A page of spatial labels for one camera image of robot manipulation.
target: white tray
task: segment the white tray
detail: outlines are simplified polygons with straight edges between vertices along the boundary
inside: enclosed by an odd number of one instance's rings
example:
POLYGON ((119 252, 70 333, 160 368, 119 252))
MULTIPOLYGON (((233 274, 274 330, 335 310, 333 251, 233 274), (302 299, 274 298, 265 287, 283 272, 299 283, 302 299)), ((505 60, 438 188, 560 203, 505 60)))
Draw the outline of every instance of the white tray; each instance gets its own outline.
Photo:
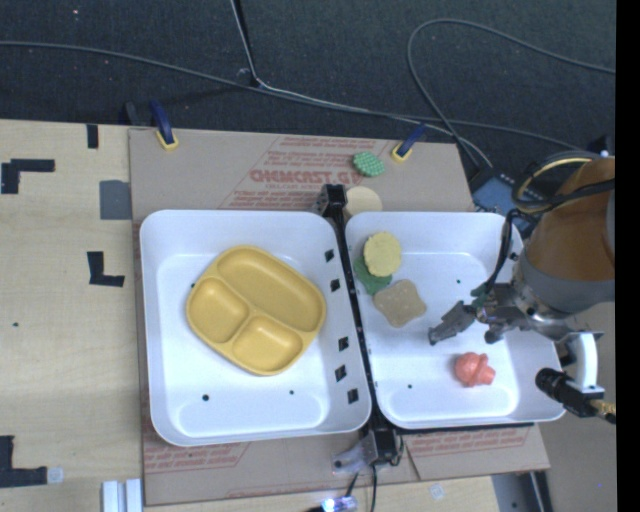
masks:
POLYGON ((140 246, 151 418, 165 440, 194 446, 320 435, 367 421, 371 397, 335 233, 325 219, 306 212, 160 211, 143 222, 140 246), (275 376, 229 362, 186 319, 191 284, 218 254, 243 244, 295 268, 327 304, 316 339, 275 376), (340 288, 333 290, 336 280, 340 288))
MULTIPOLYGON (((374 307, 356 279, 359 308, 376 397, 382 413, 407 429, 539 422, 558 418, 564 409, 535 385, 539 369, 560 369, 551 341, 533 332, 511 331, 503 341, 484 342, 486 325, 474 323, 455 338, 431 346, 429 327, 495 268, 504 218, 490 213, 361 213, 347 224, 351 261, 362 255, 367 238, 389 231, 400 241, 402 264, 392 284, 409 279, 427 304, 427 312, 402 328, 392 327, 374 307), (465 388, 453 373, 456 356, 486 353, 496 370, 490 386, 465 388)), ((522 241, 514 230, 513 251, 522 241)), ((509 281, 507 260, 499 281, 509 281)))

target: divided yellow plate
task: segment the divided yellow plate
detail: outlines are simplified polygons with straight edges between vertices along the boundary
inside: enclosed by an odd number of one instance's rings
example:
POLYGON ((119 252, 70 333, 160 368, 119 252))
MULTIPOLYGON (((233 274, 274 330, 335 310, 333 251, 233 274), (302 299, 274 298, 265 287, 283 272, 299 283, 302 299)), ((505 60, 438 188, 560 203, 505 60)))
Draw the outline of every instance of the divided yellow plate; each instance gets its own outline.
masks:
POLYGON ((212 349, 257 375, 289 368, 322 327, 322 292, 267 251, 240 245, 220 254, 187 300, 191 329, 212 349))

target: cardboard box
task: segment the cardboard box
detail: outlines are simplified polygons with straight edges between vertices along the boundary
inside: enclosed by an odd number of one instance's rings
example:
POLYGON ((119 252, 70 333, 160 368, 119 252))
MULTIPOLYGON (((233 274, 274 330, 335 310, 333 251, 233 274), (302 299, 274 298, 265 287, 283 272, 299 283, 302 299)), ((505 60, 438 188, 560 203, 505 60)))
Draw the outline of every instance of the cardboard box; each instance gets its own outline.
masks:
MULTIPOLYGON (((136 306, 143 417, 145 501, 160 505, 242 496, 345 489, 352 475, 334 471, 332 456, 359 433, 182 448, 163 441, 149 416, 144 305, 138 247, 142 221, 162 209, 312 210, 326 183, 364 186, 385 211, 472 211, 454 145, 417 143, 394 163, 398 141, 177 130, 167 152, 153 129, 131 129, 129 151, 136 306), (357 173, 355 153, 369 151, 386 171, 357 173)), ((396 467, 381 484, 545 469, 538 427, 440 431, 405 435, 396 467)))

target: black hole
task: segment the black hole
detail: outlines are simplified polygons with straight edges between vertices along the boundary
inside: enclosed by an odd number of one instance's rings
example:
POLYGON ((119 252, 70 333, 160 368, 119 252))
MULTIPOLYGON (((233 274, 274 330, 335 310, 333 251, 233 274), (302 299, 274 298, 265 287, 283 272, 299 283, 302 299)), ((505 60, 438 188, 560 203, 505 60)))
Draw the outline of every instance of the black hole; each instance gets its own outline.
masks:
POLYGON ((347 376, 347 367, 345 365, 342 365, 340 368, 338 368, 335 371, 336 374, 336 382, 340 382, 342 379, 344 379, 347 376))
POLYGON ((358 390, 357 389, 350 389, 347 392, 347 399, 349 400, 349 403, 352 404, 353 402, 357 402, 358 401, 358 390))

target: pink toy food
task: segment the pink toy food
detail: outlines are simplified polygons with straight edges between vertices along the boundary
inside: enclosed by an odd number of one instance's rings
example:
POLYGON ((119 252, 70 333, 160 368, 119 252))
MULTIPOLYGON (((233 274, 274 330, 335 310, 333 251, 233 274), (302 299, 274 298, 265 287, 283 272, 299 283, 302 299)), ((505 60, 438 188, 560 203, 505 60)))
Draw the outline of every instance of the pink toy food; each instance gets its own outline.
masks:
POLYGON ((489 366, 487 354, 478 355, 475 352, 462 354, 456 359, 454 369, 456 377, 468 387, 476 384, 491 384, 496 376, 496 371, 489 366))

